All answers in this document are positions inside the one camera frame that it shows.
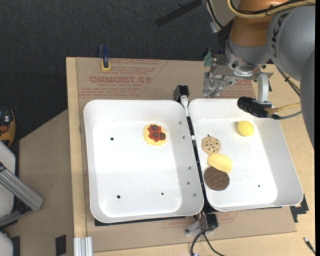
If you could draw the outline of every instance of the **black pen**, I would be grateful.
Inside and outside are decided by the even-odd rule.
[[[314,254],[316,254],[316,251],[314,250],[314,248],[312,247],[311,243],[309,242],[309,240],[307,238],[303,238],[306,245],[311,249],[311,251],[313,251]]]

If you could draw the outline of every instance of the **brown cookie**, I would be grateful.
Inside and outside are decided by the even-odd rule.
[[[204,181],[210,189],[220,191],[228,187],[230,179],[226,172],[209,167],[205,170]]]
[[[214,153],[219,153],[221,148],[221,143],[217,138],[207,136],[202,139],[201,146],[204,152],[211,155]]]

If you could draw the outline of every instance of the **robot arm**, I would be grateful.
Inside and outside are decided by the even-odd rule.
[[[271,59],[282,74],[300,82],[302,114],[314,147],[315,1],[241,0],[242,11],[227,1],[236,17],[225,52],[213,56],[205,74],[204,96],[214,98],[238,79],[257,80],[258,98],[241,97],[238,106],[258,117],[270,116],[265,108],[272,105],[267,86],[272,73],[260,68]]]

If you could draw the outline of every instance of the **table surface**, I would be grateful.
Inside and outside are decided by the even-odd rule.
[[[173,61],[173,65],[179,65],[183,68],[186,64],[189,68],[203,65],[202,61]],[[274,65],[267,65],[265,72],[274,73],[270,78],[272,93],[269,94],[269,101],[275,107],[286,106],[299,102],[299,97],[294,93],[290,86],[284,81],[283,77],[277,72]],[[82,153],[81,136],[79,132],[79,101],[78,101],[78,83],[77,83],[77,58],[66,58],[67,72],[67,93],[68,93],[68,114],[69,114],[69,135],[70,135],[70,156],[71,156],[71,177],[72,177],[72,204],[73,204],[73,224],[74,237],[84,238],[87,236],[85,197],[82,171]],[[285,110],[279,115],[284,116],[286,112],[298,111]],[[316,248],[315,232],[315,157],[314,149],[310,143],[303,117],[298,115],[293,118],[280,121],[284,137],[287,142],[293,163],[295,165],[300,183],[305,194],[309,207],[306,214],[298,216],[296,223],[296,232],[262,235],[255,237],[233,238],[224,240],[215,240],[211,244],[219,253],[227,256],[231,255],[313,255],[313,252],[304,242],[306,237],[314,249]],[[116,250],[97,252],[95,256],[162,256],[162,255],[190,255],[190,243],[163,245],[155,247],[144,247],[127,250]],[[194,246],[194,251],[201,256],[214,255],[204,241],[199,241]]]

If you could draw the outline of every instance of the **orange and black object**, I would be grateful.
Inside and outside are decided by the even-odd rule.
[[[11,108],[0,105],[0,141],[10,147],[16,135],[16,120]]]

